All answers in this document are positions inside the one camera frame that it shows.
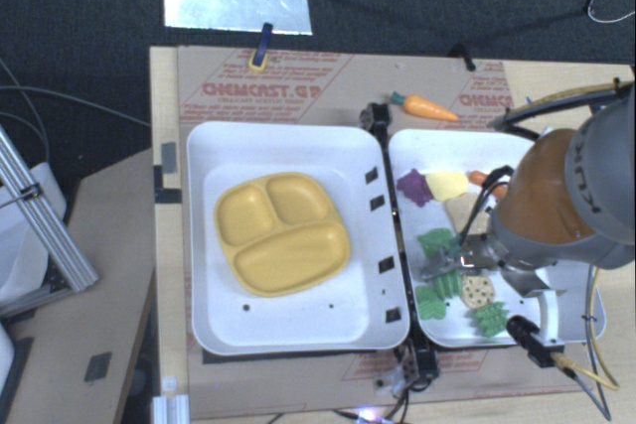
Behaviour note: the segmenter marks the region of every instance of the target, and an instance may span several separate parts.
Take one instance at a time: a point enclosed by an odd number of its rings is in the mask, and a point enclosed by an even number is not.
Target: blue clamp
[[[269,45],[269,39],[271,38],[271,31],[274,26],[270,23],[265,23],[260,31],[260,41],[258,42],[258,48],[251,53],[249,57],[249,68],[254,72],[261,72],[267,65],[267,45]]]

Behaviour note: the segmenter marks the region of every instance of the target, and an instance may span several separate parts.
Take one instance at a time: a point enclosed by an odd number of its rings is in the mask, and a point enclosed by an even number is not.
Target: yellow plate
[[[263,297],[317,285],[351,255],[331,199],[301,173],[267,175],[226,191],[215,206],[215,228],[235,277]]]

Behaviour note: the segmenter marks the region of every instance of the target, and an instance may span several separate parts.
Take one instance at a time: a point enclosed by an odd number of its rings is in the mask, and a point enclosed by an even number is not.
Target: dark floor
[[[313,36],[274,36],[271,45],[446,56],[461,43],[474,58],[633,65],[634,17],[597,24],[585,16],[585,2],[309,0]],[[596,16],[615,18],[633,10],[634,0],[595,0],[595,6]],[[166,28],[163,0],[0,0],[0,58],[17,80],[145,121],[151,46],[254,44],[253,34]],[[0,92],[10,84],[0,69]],[[150,146],[146,127],[65,101],[31,97],[49,133],[54,173],[67,195],[86,175]],[[28,162],[44,159],[37,136],[7,114],[35,120],[23,98],[5,90],[0,122]],[[146,404],[143,396],[136,401],[142,408]]]

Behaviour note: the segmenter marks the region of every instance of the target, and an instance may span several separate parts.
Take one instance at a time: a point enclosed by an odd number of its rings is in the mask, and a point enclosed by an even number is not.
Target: wooden surface
[[[151,52],[153,123],[159,131],[154,138],[154,161],[160,163],[160,145],[166,141],[179,141],[175,123],[178,119],[176,96],[176,50],[153,49]],[[537,99],[559,90],[587,84],[606,83],[614,76],[633,79],[631,69],[625,66],[594,66],[547,63],[504,63],[506,76],[515,104],[523,104],[526,97]],[[584,109],[572,110],[528,121],[528,127],[542,130],[551,127],[577,127],[588,116]],[[185,343],[185,312],[183,298],[183,249],[174,236],[182,234],[181,216],[177,206],[156,208],[158,289],[160,320],[160,354],[162,380],[176,380],[174,390],[164,390],[163,395],[187,393],[188,370]],[[631,395],[636,387],[636,342],[634,331],[634,266],[633,264],[608,273],[600,280],[607,315],[607,329],[600,342],[604,357],[616,377],[623,383],[617,393],[607,395],[614,422],[631,422],[636,416],[636,406]],[[199,423],[265,424],[270,416],[240,417],[230,419],[198,420]],[[582,392],[572,394],[546,394],[499,399],[453,401],[443,403],[411,404],[407,422],[470,422],[509,423],[532,422],[602,422],[604,419]],[[288,414],[276,422],[323,423],[346,422],[332,412]]]
[[[154,287],[150,151],[81,182],[69,232],[100,280],[9,328],[34,338],[9,424],[119,422]],[[105,378],[84,382],[93,355]]]

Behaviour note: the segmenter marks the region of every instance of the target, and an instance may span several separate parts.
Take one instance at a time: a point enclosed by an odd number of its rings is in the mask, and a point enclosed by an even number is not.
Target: orange carrot
[[[452,111],[447,110],[443,106],[436,104],[428,99],[424,99],[417,94],[409,94],[403,96],[394,92],[391,96],[391,103],[401,104],[404,107],[406,113],[416,115],[418,117],[432,118],[435,120],[449,120],[455,122],[457,115]]]
[[[481,187],[486,181],[486,177],[488,174],[484,172],[480,172],[479,170],[473,170],[468,174],[468,182],[474,184],[475,186]],[[506,196],[507,187],[506,186],[498,186],[493,191],[493,195],[497,200],[500,200]]]

